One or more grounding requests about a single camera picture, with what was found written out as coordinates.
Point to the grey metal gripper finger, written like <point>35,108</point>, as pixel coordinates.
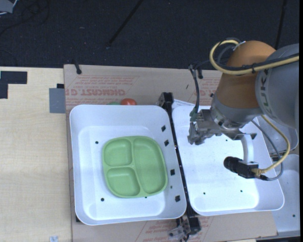
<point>201,138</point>
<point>192,134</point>

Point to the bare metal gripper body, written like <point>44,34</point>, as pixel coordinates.
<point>207,122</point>

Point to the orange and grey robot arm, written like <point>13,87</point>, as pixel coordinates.
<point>242,84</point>

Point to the thin black rod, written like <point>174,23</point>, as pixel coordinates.
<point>179,160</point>

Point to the white plastic tray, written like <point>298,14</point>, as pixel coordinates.
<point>212,180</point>
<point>91,175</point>

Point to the green divided plate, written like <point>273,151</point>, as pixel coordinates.
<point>146,160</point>

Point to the brown cardboard board red print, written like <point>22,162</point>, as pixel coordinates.
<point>141,84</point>

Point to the red toy tomato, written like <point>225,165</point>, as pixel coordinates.
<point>128,101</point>

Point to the green toy vegetable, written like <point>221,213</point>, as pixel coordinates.
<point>113,103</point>

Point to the black cylinder on white bracket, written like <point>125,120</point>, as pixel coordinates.
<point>238,166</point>

